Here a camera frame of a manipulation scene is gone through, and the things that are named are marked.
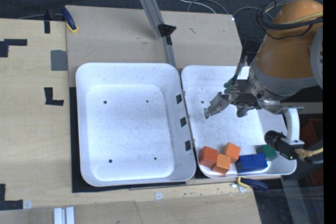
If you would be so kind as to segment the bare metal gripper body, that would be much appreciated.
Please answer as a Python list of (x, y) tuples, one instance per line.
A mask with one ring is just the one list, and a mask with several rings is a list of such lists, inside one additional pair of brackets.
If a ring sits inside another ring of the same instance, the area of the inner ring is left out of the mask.
[(246, 104), (250, 110), (264, 109), (272, 114), (283, 113), (282, 99), (282, 96), (269, 92), (254, 80), (237, 80), (228, 97), (229, 103), (236, 108), (238, 104)]

